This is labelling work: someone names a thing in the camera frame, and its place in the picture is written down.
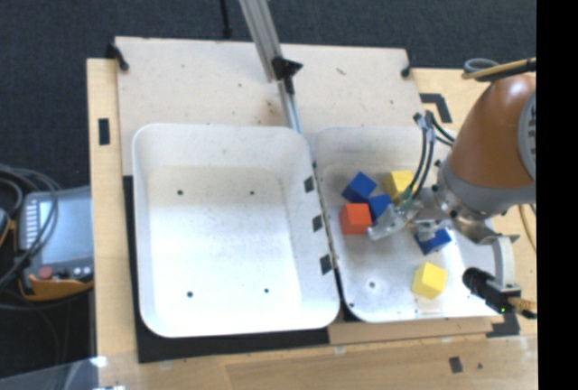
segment small screen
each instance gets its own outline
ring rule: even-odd
[[[50,199],[40,203],[41,226],[50,215],[51,207]],[[56,226],[41,253],[45,265],[93,256],[90,200],[59,200]]]

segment orange cube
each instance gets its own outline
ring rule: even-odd
[[[364,235],[372,223],[371,212],[366,202],[351,202],[340,210],[341,233],[344,235]]]

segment white tray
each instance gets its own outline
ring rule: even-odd
[[[146,125],[133,141],[133,172],[150,330],[236,335],[335,319],[340,299],[302,136],[282,126]]]

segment cable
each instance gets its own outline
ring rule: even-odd
[[[422,179],[420,180],[419,185],[417,186],[417,189],[415,190],[415,192],[412,196],[412,198],[414,200],[417,199],[417,196],[419,195],[422,188],[424,187],[425,179],[427,178],[427,175],[430,171],[430,168],[432,167],[432,161],[434,159],[434,144],[435,144],[435,140],[433,138],[433,140],[429,141],[429,150],[428,150],[428,154],[427,154],[427,162],[425,163],[425,168],[424,168],[424,173],[422,174]]]
[[[28,191],[42,190],[42,187],[48,188],[51,194],[51,208],[48,212],[46,221],[43,222],[42,227],[38,233],[38,236],[34,239],[33,243],[24,251],[23,255],[20,256],[18,261],[5,273],[2,278],[0,278],[0,293],[2,293],[6,286],[14,279],[14,274],[29,260],[30,257],[34,256],[38,250],[40,250],[46,242],[50,239],[58,221],[58,197],[56,195],[56,190],[61,186],[52,178],[33,171],[29,169],[13,168],[4,164],[0,164],[0,177],[4,175],[8,177],[7,179],[2,177],[3,182],[10,181],[15,184],[20,182],[25,186]]]
[[[443,143],[443,144],[445,144],[445,145],[447,145],[447,146],[450,146],[450,147],[453,146],[453,143],[447,141],[447,140],[444,139],[444,138],[441,138],[441,137],[438,136],[438,135],[435,136],[435,140],[436,140],[436,141],[439,141],[440,143]]]
[[[11,227],[11,223],[10,223],[10,221],[8,221],[6,223],[6,228],[4,229],[2,234],[0,234],[0,248],[2,248],[2,245],[4,244],[6,238],[8,237],[8,233],[10,233],[10,229],[11,229],[10,227]]]
[[[82,291],[82,292],[80,292],[76,295],[73,295],[71,297],[67,297],[65,299],[62,299],[62,300],[43,302],[42,304],[35,304],[35,303],[32,303],[32,302],[26,300],[29,303],[29,306],[12,305],[11,303],[0,303],[0,310],[8,310],[8,311],[50,310],[52,308],[58,308],[58,307],[61,307],[62,305],[72,303],[72,302],[80,299],[81,297],[84,297],[91,290],[92,290],[92,288],[87,289],[86,291]],[[23,299],[23,297],[21,295],[17,295],[11,291],[4,291],[2,293],[6,293],[6,294],[10,295],[11,297],[14,297],[15,299],[18,299],[18,300]]]
[[[534,313],[533,311],[530,311],[530,310],[522,310],[520,312],[520,314],[524,318],[527,318],[529,320],[537,320],[538,319],[538,313]]]
[[[493,82],[497,79],[523,74],[524,72],[536,72],[536,58],[498,64],[492,60],[475,58],[467,60],[463,65],[462,79],[474,79],[478,82]]]
[[[435,129],[436,129],[438,132],[440,132],[443,136],[445,136],[445,138],[446,138],[449,142],[454,143],[454,142],[455,142],[455,138],[454,138],[453,136],[451,136],[449,133],[447,133],[440,124],[438,124],[437,120],[435,120],[434,113],[433,113],[432,111],[426,111],[426,113],[428,113],[428,114],[431,116],[430,119],[431,119],[432,124],[433,124],[433,126],[435,127]]]
[[[32,304],[32,302],[24,299],[24,297],[21,297],[20,295],[16,295],[15,293],[9,292],[9,291],[7,291],[6,293],[9,293],[11,296],[13,296],[19,302],[25,303],[28,307],[28,308],[26,308],[23,306],[18,307],[17,305],[9,305],[11,307],[14,306],[14,308],[6,308],[6,310],[35,312],[45,322],[46,326],[48,327],[48,329],[52,335],[52,341],[54,343],[54,366],[58,366],[61,363],[61,341],[58,338],[58,333],[56,332],[54,325],[48,319],[48,316],[46,316],[46,313],[44,313],[44,311],[42,311],[43,310],[42,308],[34,306]]]
[[[537,253],[536,243],[534,242],[534,235],[530,230],[530,225],[529,222],[527,221],[526,210],[524,209],[524,206],[522,204],[518,204],[517,209],[520,212],[520,218],[522,218],[522,224],[524,225],[524,230],[526,231],[527,239],[528,241],[530,241],[530,244],[532,245],[534,252]]]
[[[72,309],[72,303],[68,302],[66,305],[66,329],[64,330],[64,343],[62,344],[62,362],[66,363],[66,356],[69,351],[69,337],[70,337],[70,310]]]
[[[417,125],[422,129],[422,152],[420,154],[419,163],[417,164],[417,170],[415,171],[414,178],[412,179],[411,183],[407,185],[406,192],[411,194],[412,189],[414,188],[417,180],[419,179],[420,174],[422,173],[422,169],[424,168],[425,163],[425,156],[427,154],[427,125],[424,121],[424,118],[420,113],[415,113],[414,120]]]
[[[22,188],[20,188],[20,186],[18,186],[18,184],[16,184],[14,181],[2,177],[0,177],[0,183],[8,185],[8,187],[12,188],[16,194],[16,201],[12,205],[12,208],[8,210],[8,215],[10,215],[10,217],[13,218],[16,215],[18,209],[22,206],[23,202]]]

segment blue cube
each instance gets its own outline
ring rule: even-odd
[[[369,212],[371,219],[375,222],[379,216],[386,211],[387,206],[391,204],[389,194],[378,194],[369,198]]]
[[[452,241],[450,233],[445,227],[438,229],[429,239],[422,240],[417,234],[414,235],[414,238],[424,255],[442,250]]]
[[[358,172],[341,193],[346,200],[354,203],[369,202],[369,194],[377,187],[365,173]]]

